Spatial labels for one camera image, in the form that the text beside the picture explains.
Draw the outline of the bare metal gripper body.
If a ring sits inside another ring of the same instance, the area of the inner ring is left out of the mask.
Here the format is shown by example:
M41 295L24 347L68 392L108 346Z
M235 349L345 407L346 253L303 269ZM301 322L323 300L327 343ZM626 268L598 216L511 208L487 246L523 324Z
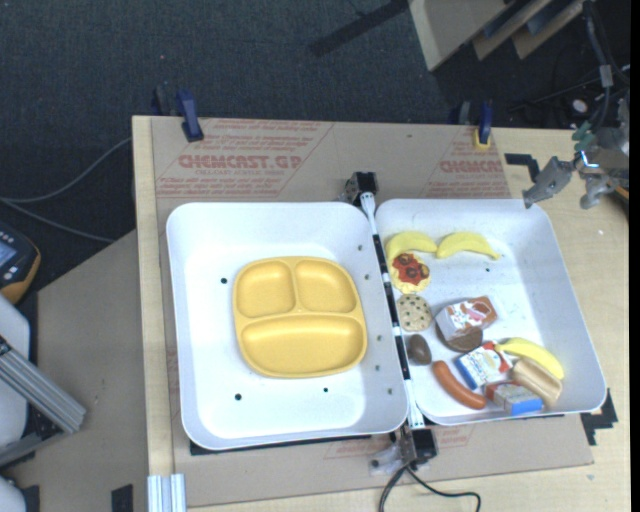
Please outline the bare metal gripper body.
M629 126L602 127L592 150L596 163L609 171L629 169Z

